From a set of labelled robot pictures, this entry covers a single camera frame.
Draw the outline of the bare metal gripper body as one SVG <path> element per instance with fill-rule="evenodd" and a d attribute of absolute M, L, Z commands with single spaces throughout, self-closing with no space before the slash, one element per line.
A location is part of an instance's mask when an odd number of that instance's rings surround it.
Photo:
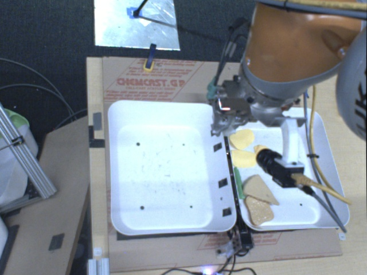
<path fill-rule="evenodd" d="M 244 76 L 218 83 L 211 81 L 213 108 L 212 135 L 225 135 L 249 122 L 260 121 L 268 127 L 278 126 L 278 118 L 288 109 L 288 102 L 262 94 Z"/>

